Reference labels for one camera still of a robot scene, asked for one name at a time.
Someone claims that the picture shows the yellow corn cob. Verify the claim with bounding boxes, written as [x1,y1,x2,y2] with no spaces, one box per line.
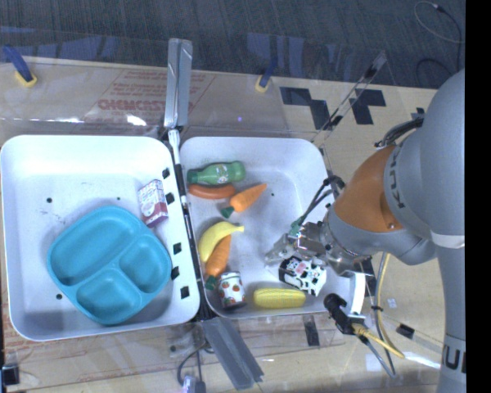
[252,287,308,310]

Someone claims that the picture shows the brown cardboard board, red print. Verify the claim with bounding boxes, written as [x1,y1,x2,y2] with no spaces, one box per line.
[0,55,439,393]

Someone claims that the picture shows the blue divided plate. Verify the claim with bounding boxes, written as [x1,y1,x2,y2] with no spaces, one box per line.
[46,205,173,327]

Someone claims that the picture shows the red and white carton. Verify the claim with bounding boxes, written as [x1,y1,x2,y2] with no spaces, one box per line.
[137,178,170,228]

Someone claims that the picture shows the white plastic tray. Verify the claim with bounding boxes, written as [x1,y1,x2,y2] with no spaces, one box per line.
[178,136,354,321]
[0,133,201,342]

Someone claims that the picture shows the orange sausage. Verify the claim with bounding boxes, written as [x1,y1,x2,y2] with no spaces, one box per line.
[187,183,236,201]

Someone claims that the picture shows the green bottle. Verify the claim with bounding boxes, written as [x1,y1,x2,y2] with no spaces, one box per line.
[186,160,247,187]

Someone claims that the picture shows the thin black and white rod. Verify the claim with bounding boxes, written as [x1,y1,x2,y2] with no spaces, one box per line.
[168,128,203,302]

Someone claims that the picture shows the black and white cow carton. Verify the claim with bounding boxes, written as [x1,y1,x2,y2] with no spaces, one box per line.
[277,255,328,297]

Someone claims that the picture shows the yellow banana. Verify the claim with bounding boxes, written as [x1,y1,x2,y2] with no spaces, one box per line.
[197,220,246,264]

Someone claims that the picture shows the black cylinder on white bracket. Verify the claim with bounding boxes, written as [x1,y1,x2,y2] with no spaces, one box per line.
[322,271,367,336]

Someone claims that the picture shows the orange carrot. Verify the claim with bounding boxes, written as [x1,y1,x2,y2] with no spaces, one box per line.
[220,182,268,219]
[204,234,233,291]

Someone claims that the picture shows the white can, strawberry print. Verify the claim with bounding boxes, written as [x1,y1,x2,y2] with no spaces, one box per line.
[217,270,247,311]

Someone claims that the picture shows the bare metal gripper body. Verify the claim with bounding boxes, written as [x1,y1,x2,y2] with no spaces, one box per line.
[287,220,335,263]

